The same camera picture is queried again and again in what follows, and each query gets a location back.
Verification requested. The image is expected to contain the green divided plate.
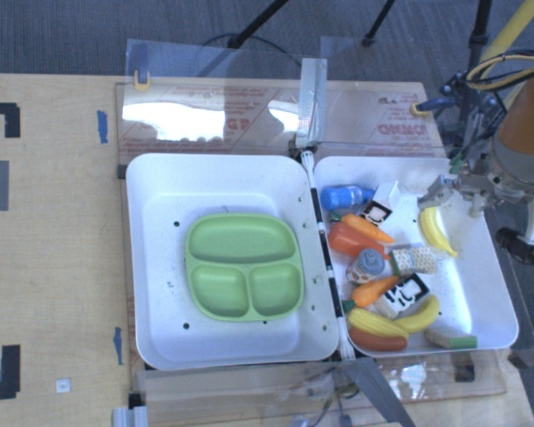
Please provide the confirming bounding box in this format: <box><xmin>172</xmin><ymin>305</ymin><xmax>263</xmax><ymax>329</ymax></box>
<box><xmin>184</xmin><ymin>212</ymin><xmax>305</xmax><ymax>323</ymax></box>

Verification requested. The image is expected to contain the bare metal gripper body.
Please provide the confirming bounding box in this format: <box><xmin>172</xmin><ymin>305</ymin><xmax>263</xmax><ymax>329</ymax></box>
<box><xmin>452</xmin><ymin>166</ymin><xmax>534</xmax><ymax>207</ymax></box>

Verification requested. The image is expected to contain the orange carrot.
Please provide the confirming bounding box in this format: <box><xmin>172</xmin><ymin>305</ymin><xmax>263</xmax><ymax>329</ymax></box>
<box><xmin>342</xmin><ymin>275</ymin><xmax>401</xmax><ymax>315</ymax></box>
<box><xmin>328</xmin><ymin>212</ymin><xmax>396</xmax><ymax>246</ymax></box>

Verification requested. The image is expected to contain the red-brown sausage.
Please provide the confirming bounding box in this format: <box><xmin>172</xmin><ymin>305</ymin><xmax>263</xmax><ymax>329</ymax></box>
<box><xmin>347</xmin><ymin>326</ymin><xmax>409</xmax><ymax>353</ymax></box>

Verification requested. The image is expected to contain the white carton with black print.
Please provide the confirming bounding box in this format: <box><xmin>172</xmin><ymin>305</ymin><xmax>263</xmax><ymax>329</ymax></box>
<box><xmin>360</xmin><ymin>181</ymin><xmax>402</xmax><ymax>229</ymax></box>
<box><xmin>372</xmin><ymin>273</ymin><xmax>431</xmax><ymax>321</ymax></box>

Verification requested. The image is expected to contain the black cylinder on white bracket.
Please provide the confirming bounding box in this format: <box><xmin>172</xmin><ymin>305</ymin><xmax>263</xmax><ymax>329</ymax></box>
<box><xmin>495</xmin><ymin>197</ymin><xmax>534</xmax><ymax>266</ymax></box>

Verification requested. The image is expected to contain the white plastic tray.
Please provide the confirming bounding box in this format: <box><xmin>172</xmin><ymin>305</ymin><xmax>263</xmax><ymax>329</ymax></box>
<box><xmin>312</xmin><ymin>155</ymin><xmax>520</xmax><ymax>359</ymax></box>
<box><xmin>125</xmin><ymin>151</ymin><xmax>341</xmax><ymax>372</ymax></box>

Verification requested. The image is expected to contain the yellow banana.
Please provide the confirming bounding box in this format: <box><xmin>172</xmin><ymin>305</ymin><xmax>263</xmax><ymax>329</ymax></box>
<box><xmin>418</xmin><ymin>205</ymin><xmax>459</xmax><ymax>259</ymax></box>
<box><xmin>392</xmin><ymin>294</ymin><xmax>441</xmax><ymax>334</ymax></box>

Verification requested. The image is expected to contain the white patterned packet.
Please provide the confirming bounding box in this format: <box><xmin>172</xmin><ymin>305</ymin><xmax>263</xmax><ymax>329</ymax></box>
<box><xmin>388</xmin><ymin>245</ymin><xmax>439</xmax><ymax>278</ymax></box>

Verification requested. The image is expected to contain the thin black and white rod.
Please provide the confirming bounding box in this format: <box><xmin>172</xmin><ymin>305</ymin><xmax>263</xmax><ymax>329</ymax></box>
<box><xmin>300</xmin><ymin>149</ymin><xmax>356</xmax><ymax>360</ymax></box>

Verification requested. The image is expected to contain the beige and green block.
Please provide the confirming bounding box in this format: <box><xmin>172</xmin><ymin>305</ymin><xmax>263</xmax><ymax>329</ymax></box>
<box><xmin>423</xmin><ymin>326</ymin><xmax>479</xmax><ymax>351</ymax></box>

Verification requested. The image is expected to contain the yellow corn cob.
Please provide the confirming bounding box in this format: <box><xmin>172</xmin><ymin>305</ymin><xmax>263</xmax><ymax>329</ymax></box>
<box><xmin>347</xmin><ymin>307</ymin><xmax>410</xmax><ymax>341</ymax></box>

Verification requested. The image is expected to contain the blue plastic bottle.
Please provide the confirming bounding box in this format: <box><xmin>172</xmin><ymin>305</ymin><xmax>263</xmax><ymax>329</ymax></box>
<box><xmin>320</xmin><ymin>184</ymin><xmax>377</xmax><ymax>212</ymax></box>

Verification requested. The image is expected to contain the brown cardboard board red print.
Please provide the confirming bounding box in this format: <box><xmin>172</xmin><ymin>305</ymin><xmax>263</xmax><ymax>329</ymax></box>
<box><xmin>115</xmin><ymin>80</ymin><xmax>508</xmax><ymax>402</ymax></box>

